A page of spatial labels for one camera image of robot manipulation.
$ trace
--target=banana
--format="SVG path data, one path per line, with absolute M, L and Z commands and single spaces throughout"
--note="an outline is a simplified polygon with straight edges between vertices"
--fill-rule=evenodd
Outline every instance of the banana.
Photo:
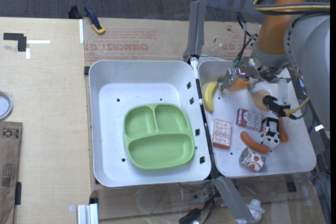
M 214 104 L 212 102 L 212 95 L 218 86 L 217 81 L 209 82 L 203 90 L 203 103 L 207 111 L 212 112 L 214 109 Z

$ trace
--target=clamp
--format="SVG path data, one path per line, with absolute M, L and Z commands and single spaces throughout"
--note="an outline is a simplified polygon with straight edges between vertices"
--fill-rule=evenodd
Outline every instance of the clamp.
M 98 35 L 105 33 L 105 27 L 103 27 L 103 25 L 98 21 L 98 18 L 96 14 L 94 13 L 93 9 L 90 8 L 89 6 L 85 6 L 84 11 L 86 12 L 86 15 L 90 17 L 91 22 L 92 22 L 92 27 L 95 30 L 95 32 Z

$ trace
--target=pink box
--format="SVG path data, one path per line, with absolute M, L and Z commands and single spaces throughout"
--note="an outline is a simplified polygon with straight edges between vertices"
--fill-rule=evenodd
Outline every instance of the pink box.
M 212 134 L 212 145 L 222 148 L 230 147 L 231 123 L 215 119 Z
M 246 109 L 237 110 L 236 125 L 260 131 L 263 117 L 261 114 Z

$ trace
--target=green plate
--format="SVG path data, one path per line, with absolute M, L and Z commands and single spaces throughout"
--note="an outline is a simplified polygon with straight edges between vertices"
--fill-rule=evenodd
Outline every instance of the green plate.
M 174 104 L 154 103 L 130 109 L 124 117 L 123 134 L 130 160 L 142 169 L 181 165 L 195 152 L 189 120 Z

